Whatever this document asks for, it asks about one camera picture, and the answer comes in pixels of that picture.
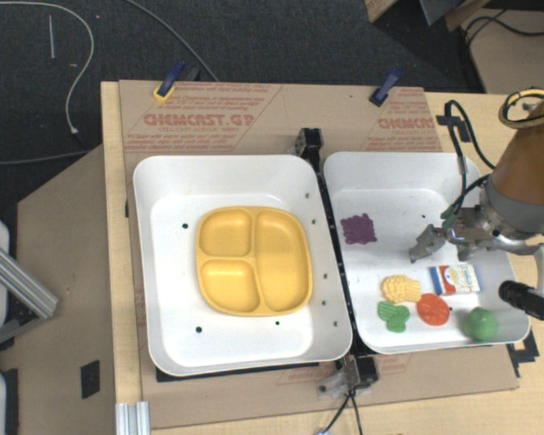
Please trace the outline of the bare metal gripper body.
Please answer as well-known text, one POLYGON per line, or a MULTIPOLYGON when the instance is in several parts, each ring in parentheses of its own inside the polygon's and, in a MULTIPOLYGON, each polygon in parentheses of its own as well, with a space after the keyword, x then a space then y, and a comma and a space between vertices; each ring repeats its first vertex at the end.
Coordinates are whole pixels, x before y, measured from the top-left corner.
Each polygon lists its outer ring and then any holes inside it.
POLYGON ((544 236, 544 224, 522 218, 521 226, 516 226, 500 216, 488 205, 462 208, 453 226, 445 231, 446 240, 455 245, 465 241, 477 242, 478 251, 504 251, 514 255, 532 255, 537 245, 529 240, 544 236))

